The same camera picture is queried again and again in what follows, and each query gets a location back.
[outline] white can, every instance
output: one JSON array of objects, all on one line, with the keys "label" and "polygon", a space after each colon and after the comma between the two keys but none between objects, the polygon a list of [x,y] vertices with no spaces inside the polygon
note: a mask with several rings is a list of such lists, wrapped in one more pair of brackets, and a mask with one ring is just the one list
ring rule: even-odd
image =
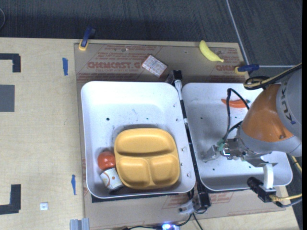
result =
[{"label": "white can", "polygon": [[123,186],[115,168],[110,168],[100,174],[106,188],[111,192]]}]

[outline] gray square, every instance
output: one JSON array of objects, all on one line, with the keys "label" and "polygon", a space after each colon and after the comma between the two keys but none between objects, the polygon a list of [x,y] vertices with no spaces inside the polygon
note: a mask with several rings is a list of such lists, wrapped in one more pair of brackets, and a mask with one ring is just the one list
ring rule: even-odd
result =
[{"label": "gray square", "polygon": [[15,111],[15,85],[0,84],[0,112]]}]

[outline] yellow plate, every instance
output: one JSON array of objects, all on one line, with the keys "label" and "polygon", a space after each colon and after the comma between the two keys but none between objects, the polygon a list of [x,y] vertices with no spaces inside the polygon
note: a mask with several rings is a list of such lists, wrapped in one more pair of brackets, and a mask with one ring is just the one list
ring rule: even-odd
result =
[{"label": "yellow plate", "polygon": [[118,175],[127,187],[162,188],[173,185],[179,178],[176,143],[165,130],[125,130],[115,139],[114,154]]}]

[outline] blue clip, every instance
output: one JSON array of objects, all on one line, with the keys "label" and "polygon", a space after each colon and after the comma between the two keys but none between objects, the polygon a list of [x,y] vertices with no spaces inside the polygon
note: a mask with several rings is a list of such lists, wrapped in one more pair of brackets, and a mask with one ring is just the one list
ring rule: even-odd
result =
[{"label": "blue clip", "polygon": [[259,65],[252,64],[252,65],[246,65],[246,66],[239,67],[237,70],[242,72],[242,71],[256,71],[258,69],[259,69]]},{"label": "blue clip", "polygon": [[81,40],[80,43],[79,43],[79,49],[80,50],[85,51],[87,49],[88,39],[90,37],[93,37],[95,32],[96,32],[96,30],[93,27],[87,26],[86,31],[84,33],[83,40]]}]

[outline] wooden table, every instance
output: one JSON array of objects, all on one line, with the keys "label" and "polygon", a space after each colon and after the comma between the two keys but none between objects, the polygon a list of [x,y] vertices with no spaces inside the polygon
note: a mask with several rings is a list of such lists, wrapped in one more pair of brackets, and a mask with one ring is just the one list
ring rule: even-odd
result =
[{"label": "wooden table", "polygon": [[[75,43],[79,40],[0,38],[0,53],[19,54],[22,68],[19,73],[12,72],[12,61],[0,60],[0,84],[15,86],[14,112],[0,112],[0,205],[10,203],[12,184],[21,185],[21,210],[0,215],[0,229],[64,230],[69,229],[71,219],[85,217]],[[68,60],[68,75],[63,74],[62,58]],[[73,174],[76,195],[72,193]],[[284,187],[281,192],[287,195]],[[48,210],[40,210],[42,202],[48,202]],[[299,229],[291,207],[277,212],[202,219],[200,223],[206,230]],[[196,222],[192,220],[182,229],[197,229]]]}]

